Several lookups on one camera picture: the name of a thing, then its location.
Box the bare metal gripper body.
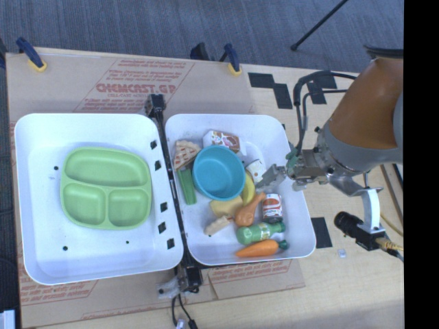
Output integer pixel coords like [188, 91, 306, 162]
[287, 127, 335, 192]

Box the brown cardboard board red print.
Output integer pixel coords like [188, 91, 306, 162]
[5, 46, 307, 329]

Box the black tripod leg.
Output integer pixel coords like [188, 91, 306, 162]
[290, 0, 373, 52]

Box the black block with wires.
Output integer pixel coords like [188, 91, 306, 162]
[145, 93, 167, 118]
[176, 265, 204, 293]

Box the white carton with red print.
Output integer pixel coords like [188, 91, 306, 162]
[202, 130, 241, 156]

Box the thin black rod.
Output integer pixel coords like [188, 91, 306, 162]
[153, 111, 189, 270]

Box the tan lattice pizza slice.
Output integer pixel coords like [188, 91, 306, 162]
[173, 139, 202, 172]

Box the blue bowl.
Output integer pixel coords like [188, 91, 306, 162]
[191, 145, 247, 202]

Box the green rectangular stick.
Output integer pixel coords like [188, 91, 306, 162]
[176, 167, 198, 206]

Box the green divided plate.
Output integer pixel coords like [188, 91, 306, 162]
[60, 146, 153, 231]

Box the green bottle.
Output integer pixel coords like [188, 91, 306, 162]
[235, 221, 287, 247]

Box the beige biscuit slice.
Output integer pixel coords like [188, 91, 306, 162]
[203, 215, 233, 237]

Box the red and white can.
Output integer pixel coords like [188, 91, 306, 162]
[261, 193, 284, 224]

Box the orange chicken drumstick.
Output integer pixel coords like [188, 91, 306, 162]
[234, 191, 267, 228]

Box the yellow banana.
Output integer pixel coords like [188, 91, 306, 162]
[241, 171, 257, 207]

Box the white plastic tray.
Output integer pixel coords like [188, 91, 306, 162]
[13, 112, 185, 286]
[164, 113, 317, 267]

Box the black cylinder on white bracket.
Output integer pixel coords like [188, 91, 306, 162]
[333, 187, 390, 252]

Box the orange carrot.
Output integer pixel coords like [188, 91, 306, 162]
[235, 239, 290, 258]

